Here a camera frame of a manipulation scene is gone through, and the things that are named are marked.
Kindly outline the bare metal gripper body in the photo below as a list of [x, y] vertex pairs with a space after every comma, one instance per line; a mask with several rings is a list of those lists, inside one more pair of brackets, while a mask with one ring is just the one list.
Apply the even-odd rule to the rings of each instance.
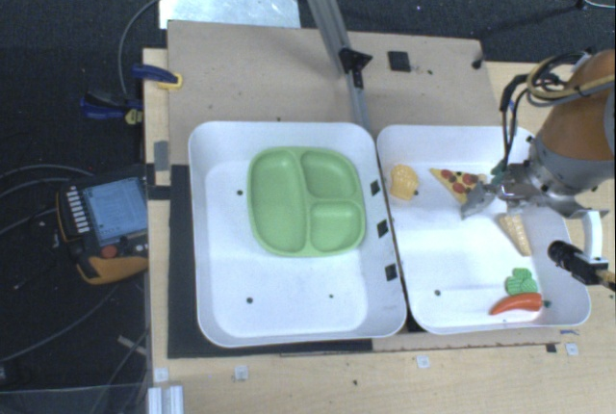
[[548, 207], [563, 218], [581, 218], [590, 208], [580, 205], [576, 197], [605, 180], [582, 171], [552, 172], [538, 163], [511, 164], [496, 184], [496, 194], [509, 205]]

